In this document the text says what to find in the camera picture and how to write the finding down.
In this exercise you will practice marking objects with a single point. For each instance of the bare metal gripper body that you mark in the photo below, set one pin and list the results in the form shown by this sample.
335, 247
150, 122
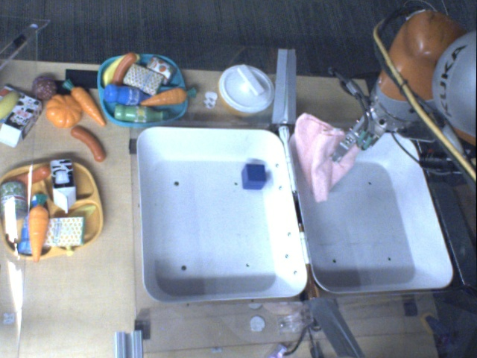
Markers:
367, 127

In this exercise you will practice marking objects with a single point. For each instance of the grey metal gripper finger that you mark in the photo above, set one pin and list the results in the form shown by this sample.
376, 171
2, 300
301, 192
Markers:
341, 150

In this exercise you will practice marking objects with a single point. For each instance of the pink cloth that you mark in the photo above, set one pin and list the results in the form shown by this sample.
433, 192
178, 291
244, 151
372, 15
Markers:
316, 151

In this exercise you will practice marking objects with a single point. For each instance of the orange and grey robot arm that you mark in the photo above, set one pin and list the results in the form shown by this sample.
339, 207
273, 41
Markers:
417, 50

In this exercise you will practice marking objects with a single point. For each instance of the white plastic tray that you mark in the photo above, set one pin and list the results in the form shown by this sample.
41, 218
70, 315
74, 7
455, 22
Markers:
376, 233
208, 229

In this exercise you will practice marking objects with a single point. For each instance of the blue cube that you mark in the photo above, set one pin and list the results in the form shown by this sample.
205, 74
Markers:
254, 176

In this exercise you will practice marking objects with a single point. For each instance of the white lidded yellow container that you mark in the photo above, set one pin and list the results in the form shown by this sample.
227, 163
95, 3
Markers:
246, 90

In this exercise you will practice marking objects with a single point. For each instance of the small white figure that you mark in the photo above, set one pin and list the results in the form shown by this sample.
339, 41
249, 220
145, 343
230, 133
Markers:
210, 99

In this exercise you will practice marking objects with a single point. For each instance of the clear plastic bottle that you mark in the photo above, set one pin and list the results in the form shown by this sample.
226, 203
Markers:
294, 323

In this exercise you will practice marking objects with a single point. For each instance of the orange carrot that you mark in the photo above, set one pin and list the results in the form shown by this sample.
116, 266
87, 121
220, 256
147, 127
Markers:
165, 97
38, 226
88, 104

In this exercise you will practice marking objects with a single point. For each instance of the white round disc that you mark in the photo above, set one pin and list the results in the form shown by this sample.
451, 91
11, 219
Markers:
257, 323

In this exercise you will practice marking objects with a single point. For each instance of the white can with orange print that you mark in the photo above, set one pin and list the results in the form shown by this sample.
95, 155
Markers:
162, 67

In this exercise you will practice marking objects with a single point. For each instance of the green bottle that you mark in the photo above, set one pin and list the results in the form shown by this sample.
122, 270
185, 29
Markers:
136, 113

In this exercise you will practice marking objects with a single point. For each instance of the yellow patterned carton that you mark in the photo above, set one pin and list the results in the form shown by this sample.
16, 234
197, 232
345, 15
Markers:
65, 231
143, 80

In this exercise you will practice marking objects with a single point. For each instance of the blue bottle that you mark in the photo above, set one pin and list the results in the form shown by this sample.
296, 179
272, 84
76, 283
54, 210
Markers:
25, 242
123, 94

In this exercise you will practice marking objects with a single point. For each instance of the brown sausage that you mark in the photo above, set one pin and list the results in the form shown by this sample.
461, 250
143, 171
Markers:
37, 175
124, 67
89, 144

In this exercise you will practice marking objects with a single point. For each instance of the blue divided plate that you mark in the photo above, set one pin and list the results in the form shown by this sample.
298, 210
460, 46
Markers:
108, 114

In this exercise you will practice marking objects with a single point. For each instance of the yellow divided plate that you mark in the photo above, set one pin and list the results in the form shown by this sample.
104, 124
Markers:
91, 200

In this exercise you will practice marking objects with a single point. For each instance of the black and white milk carton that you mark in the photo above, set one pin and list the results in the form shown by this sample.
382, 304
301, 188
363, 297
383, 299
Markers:
63, 185

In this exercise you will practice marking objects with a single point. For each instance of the orange pumpkin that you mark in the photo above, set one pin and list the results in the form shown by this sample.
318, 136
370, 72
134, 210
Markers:
63, 111

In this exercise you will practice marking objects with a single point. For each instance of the purple grapes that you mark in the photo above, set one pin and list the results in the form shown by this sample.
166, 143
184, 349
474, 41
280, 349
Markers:
44, 87

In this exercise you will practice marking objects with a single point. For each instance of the cow print milk carton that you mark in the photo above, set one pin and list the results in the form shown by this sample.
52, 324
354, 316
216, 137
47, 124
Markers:
20, 119

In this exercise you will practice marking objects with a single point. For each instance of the green patterned can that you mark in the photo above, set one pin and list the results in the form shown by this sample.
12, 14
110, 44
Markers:
13, 198

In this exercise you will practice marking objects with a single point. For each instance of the yellow green banana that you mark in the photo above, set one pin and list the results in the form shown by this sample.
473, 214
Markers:
7, 104

